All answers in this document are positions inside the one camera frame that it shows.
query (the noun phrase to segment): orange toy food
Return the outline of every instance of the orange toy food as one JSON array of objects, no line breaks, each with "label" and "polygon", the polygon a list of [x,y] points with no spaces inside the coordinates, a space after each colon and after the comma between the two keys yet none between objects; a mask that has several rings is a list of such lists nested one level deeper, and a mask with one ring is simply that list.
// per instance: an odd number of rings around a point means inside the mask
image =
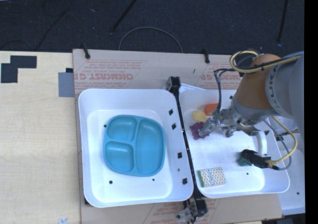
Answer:
[{"label": "orange toy food", "polygon": [[204,108],[204,113],[208,116],[213,116],[214,110],[218,107],[217,103],[214,104],[208,104]]}]

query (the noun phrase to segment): black floor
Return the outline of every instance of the black floor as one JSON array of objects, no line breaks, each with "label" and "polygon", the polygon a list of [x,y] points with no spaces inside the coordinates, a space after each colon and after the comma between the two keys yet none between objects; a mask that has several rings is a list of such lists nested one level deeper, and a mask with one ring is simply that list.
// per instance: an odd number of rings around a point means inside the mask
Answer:
[{"label": "black floor", "polygon": [[1,0],[0,50],[304,50],[305,0],[136,0],[124,15],[133,1]]}]

